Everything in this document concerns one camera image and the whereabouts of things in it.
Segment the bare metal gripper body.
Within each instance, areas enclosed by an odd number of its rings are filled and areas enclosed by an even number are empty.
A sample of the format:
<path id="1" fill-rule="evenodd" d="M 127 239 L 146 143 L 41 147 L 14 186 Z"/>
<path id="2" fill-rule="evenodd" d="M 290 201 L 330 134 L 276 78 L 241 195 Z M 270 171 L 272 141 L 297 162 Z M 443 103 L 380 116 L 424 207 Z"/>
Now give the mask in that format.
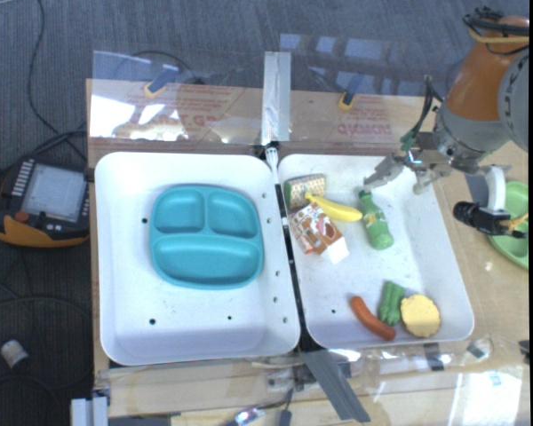
<path id="1" fill-rule="evenodd" d="M 453 170 L 476 174 L 481 161 L 493 152 L 489 146 L 472 147 L 450 134 L 410 130 L 401 137 L 402 161 L 419 175 L 445 177 Z"/>

